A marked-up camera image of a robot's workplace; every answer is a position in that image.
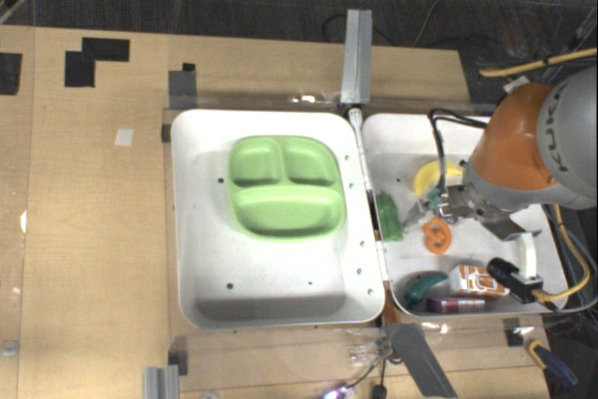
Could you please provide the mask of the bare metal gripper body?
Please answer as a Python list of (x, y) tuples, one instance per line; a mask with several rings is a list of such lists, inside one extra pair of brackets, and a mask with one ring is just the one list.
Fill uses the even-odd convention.
[(476, 218), (482, 213), (482, 207), (470, 198), (463, 185), (447, 187), (441, 193), (439, 205), (450, 205), (456, 220)]

